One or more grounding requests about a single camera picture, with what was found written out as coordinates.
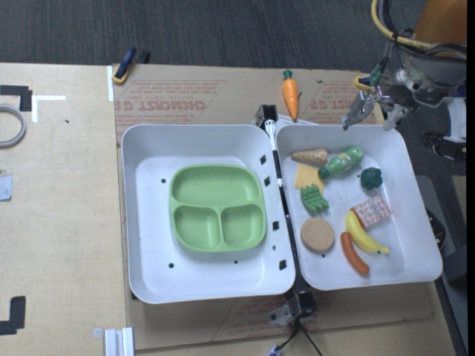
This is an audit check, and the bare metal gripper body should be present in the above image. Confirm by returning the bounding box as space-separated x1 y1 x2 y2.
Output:
373 58 447 113

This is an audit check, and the white plastic tray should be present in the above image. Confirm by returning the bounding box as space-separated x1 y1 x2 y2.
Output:
120 124 297 305
275 124 444 291

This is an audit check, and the yellow cheese slice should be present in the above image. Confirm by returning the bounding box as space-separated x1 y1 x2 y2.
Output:
294 162 326 196

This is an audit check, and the white and red carton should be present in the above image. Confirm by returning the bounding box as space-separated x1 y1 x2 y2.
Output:
350 194 393 230

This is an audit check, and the tan ice cream cone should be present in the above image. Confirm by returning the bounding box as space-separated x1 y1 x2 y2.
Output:
290 148 330 166

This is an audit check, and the green broccoli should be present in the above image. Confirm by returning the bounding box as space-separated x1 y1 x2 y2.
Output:
359 167 384 192

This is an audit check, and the green ridged toy vegetable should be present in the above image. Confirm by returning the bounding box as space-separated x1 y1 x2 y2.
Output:
300 183 330 215

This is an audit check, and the yellow banana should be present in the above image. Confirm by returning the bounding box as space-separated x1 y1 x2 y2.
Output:
345 210 390 256

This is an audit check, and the thin black and white rod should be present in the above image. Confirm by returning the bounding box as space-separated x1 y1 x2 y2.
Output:
264 120 302 293

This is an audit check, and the orange sausage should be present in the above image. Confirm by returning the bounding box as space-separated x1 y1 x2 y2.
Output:
340 231 371 277

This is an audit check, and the brown cardboard board red print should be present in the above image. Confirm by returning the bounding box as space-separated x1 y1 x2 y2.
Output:
112 63 436 352

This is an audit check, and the black cylinder on white bracket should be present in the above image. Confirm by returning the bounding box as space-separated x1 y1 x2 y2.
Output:
422 97 468 162

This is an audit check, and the green bottle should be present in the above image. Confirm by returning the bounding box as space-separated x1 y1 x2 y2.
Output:
318 145 365 180

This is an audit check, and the orange carrot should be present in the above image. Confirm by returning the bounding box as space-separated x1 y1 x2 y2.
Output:
282 69 301 122

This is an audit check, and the green divided plate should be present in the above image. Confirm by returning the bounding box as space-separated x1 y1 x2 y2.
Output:
168 164 268 253

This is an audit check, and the round tan biscuit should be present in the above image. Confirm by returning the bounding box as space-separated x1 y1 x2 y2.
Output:
299 217 336 254

